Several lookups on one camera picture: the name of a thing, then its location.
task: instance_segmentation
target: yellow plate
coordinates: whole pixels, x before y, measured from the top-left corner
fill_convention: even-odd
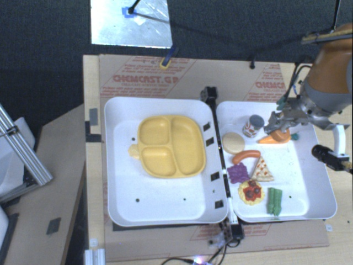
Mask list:
[[[206,164],[199,126],[178,115],[152,116],[138,127],[143,168],[159,178],[183,178],[202,172]]]

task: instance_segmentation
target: sausage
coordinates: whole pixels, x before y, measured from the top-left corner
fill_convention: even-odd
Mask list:
[[[259,158],[260,156],[261,156],[261,152],[258,150],[245,150],[236,154],[233,157],[232,162],[234,165],[237,165],[241,162],[241,160],[245,158],[248,158],[248,157]]]

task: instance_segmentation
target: toy pizza slice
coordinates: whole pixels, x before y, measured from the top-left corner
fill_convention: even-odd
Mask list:
[[[252,179],[258,182],[271,182],[274,180],[274,176],[272,176],[262,156],[260,156],[258,163],[256,164]]]

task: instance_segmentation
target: toy sink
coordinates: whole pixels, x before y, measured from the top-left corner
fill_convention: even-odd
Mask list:
[[[318,143],[312,125],[290,130],[299,140],[258,144],[243,136],[251,114],[265,120],[275,103],[222,102],[216,114],[220,137],[240,134],[246,150],[259,150],[275,180],[261,182],[264,200],[246,205],[222,169],[212,110],[200,100],[116,97],[104,108],[108,212],[121,226],[211,224],[233,208],[246,222],[327,219],[337,204],[324,163],[311,155]],[[140,160],[130,156],[137,145]],[[233,155],[223,151],[226,168]],[[242,161],[251,177],[256,160]],[[270,187],[283,190],[278,217],[266,211]]]
[[[143,168],[159,178],[195,176],[206,164],[200,128],[185,116],[145,119],[138,127],[138,150]]]

